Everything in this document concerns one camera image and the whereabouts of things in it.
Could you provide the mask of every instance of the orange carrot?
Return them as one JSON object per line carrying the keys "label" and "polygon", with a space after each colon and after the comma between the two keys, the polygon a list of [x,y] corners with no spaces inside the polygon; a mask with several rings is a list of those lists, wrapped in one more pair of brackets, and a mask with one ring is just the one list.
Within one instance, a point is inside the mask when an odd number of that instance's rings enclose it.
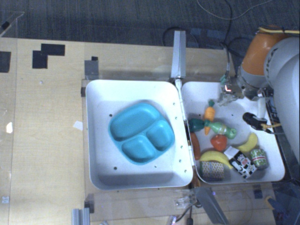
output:
{"label": "orange carrot", "polygon": [[[216,110],[213,108],[214,101],[210,100],[208,102],[208,108],[206,108],[204,113],[204,120],[209,120],[210,122],[214,121]],[[210,132],[210,127],[204,127],[204,133],[207,135]]]}
{"label": "orange carrot", "polygon": [[191,137],[191,143],[193,145],[193,152],[194,152],[195,160],[199,160],[201,157],[199,140],[195,133],[190,133],[190,137]]}

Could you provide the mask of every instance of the white sink basin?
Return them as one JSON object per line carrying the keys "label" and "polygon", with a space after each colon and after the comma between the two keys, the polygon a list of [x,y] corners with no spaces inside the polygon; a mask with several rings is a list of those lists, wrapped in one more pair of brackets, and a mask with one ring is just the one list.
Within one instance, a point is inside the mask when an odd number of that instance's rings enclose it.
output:
{"label": "white sink basin", "polygon": [[[204,111],[208,106],[208,101],[213,99],[216,102],[219,93],[220,85],[217,82],[187,82],[184,84],[182,87],[182,96],[188,120],[191,118],[202,119]],[[270,135],[263,131],[256,131],[242,119],[242,115],[246,112],[257,114],[257,103],[244,98],[231,102],[227,106],[219,106],[216,102],[213,107],[216,110],[214,121],[220,121],[231,128],[237,129],[236,137],[234,139],[228,139],[227,146],[241,145],[248,139],[250,133],[256,133],[259,148],[266,152],[269,167],[265,170],[256,171],[250,178],[245,180],[236,170],[229,170],[227,166],[224,166],[225,178],[223,180],[214,182],[202,180],[211,184],[231,184],[270,182],[283,179],[285,167],[275,135]],[[265,114],[265,118],[268,120],[267,124],[270,124],[267,113]],[[212,130],[210,130],[207,136],[204,134],[204,129],[195,133],[199,140],[202,153],[213,148],[210,139],[215,133]]]}
{"label": "white sink basin", "polygon": [[[90,179],[98,189],[182,187],[193,170],[177,89],[168,82],[95,80],[86,88]],[[145,102],[171,125],[175,143],[144,165],[130,162],[109,136],[111,119]]]}

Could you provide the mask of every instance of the gray carpet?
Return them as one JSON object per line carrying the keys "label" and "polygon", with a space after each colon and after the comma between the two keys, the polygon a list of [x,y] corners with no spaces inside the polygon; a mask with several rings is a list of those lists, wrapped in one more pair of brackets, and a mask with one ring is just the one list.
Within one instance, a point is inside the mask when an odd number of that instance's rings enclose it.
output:
{"label": "gray carpet", "polygon": [[[199,1],[218,16],[230,16],[223,0]],[[235,17],[267,0],[227,1]],[[220,48],[229,26],[229,21],[203,11],[196,0],[0,0],[0,11],[25,12],[20,38],[171,46],[173,31],[165,31],[176,26],[187,31],[188,47]],[[252,38],[260,25],[299,29],[299,14],[300,0],[274,0],[233,20],[226,41]],[[243,54],[248,45],[236,40],[231,46]]]}

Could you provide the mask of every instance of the green bottle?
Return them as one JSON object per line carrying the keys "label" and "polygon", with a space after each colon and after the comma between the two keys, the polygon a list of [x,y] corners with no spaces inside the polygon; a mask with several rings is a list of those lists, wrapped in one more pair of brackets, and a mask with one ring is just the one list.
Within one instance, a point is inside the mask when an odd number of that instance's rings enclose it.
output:
{"label": "green bottle", "polygon": [[201,119],[192,118],[188,121],[188,128],[191,133],[200,131],[204,128],[204,121]]}
{"label": "green bottle", "polygon": [[210,127],[215,133],[225,135],[229,139],[233,139],[236,136],[236,129],[230,128],[221,122],[209,122],[206,120],[205,125]]}

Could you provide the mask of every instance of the blue divided tray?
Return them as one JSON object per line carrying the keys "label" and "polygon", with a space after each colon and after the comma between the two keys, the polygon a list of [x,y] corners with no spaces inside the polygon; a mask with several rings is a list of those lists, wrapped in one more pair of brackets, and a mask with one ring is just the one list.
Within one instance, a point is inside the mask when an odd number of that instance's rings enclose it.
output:
{"label": "blue divided tray", "polygon": [[137,165],[158,158],[175,141],[169,123],[147,103],[138,103],[118,113],[112,118],[108,131],[120,152]]}

